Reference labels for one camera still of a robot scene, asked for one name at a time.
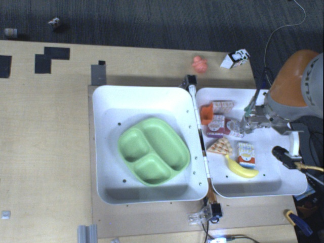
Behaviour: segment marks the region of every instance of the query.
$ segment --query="metal bracket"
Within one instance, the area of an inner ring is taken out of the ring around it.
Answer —
[[[190,85],[197,85],[197,77],[195,75],[186,75],[179,87],[188,90]]]
[[[190,225],[202,224],[213,217],[211,205],[204,206],[197,213],[188,213],[188,222]]]
[[[106,77],[106,65],[91,65],[91,85],[93,86],[103,86],[107,84]]]
[[[80,225],[77,228],[77,243],[98,243],[97,224]]]
[[[1,212],[1,218],[2,219],[10,219],[11,211],[2,211]]]

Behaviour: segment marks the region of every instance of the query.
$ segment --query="food package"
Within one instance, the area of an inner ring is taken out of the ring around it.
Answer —
[[[232,155],[233,148],[229,143],[227,138],[220,138],[215,143],[213,143],[208,149],[208,152],[222,154],[222,155]]]
[[[225,116],[214,115],[213,120],[207,125],[206,135],[212,138],[222,138],[225,131]]]
[[[233,101],[213,101],[213,113],[229,113],[234,107]]]
[[[244,130],[240,126],[240,122],[235,119],[225,118],[224,134],[238,138],[244,137]]]
[[[237,162],[245,168],[255,167],[254,147],[250,143],[239,142],[237,144]]]

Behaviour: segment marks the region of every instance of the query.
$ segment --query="black tape marking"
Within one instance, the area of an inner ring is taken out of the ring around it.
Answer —
[[[0,78],[9,78],[12,56],[0,55]]]
[[[70,59],[70,48],[44,47],[44,54],[51,59]]]
[[[43,54],[35,54],[35,74],[50,74],[51,59]]]
[[[52,59],[70,59],[70,48],[44,47],[44,54],[35,54],[35,74],[50,74]]]

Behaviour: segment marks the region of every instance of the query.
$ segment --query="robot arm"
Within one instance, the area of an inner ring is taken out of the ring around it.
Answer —
[[[280,134],[289,134],[288,123],[302,116],[323,118],[323,53],[310,50],[297,51],[287,60],[264,104],[246,113],[243,125],[247,133],[273,127]]]

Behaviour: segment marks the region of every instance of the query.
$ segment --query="tabletop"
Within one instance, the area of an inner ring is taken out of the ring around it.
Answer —
[[[69,48],[69,58],[51,55],[49,59],[45,47]],[[76,242],[77,227],[94,222],[88,109],[91,65],[105,61],[108,84],[172,87],[186,74],[196,74],[192,58],[200,55],[208,60],[209,69],[197,74],[199,87],[255,87],[249,63],[230,70],[219,67],[224,52],[2,40],[0,55],[11,56],[10,76],[0,78],[0,211],[11,211],[10,219],[0,219],[0,242]],[[50,64],[50,74],[35,73],[36,55]],[[291,196],[217,199],[224,217],[211,226],[211,235],[246,234],[260,242],[297,242],[283,215],[286,209],[296,211]],[[170,219],[177,217],[173,213],[186,215],[183,205],[168,204],[155,204],[157,222],[169,219],[172,226],[157,229],[156,224],[136,233],[119,224],[114,235],[100,238],[99,243],[117,236],[121,243],[202,242],[205,234],[199,226],[189,228]],[[136,212],[141,210],[132,212],[133,224],[139,223]]]

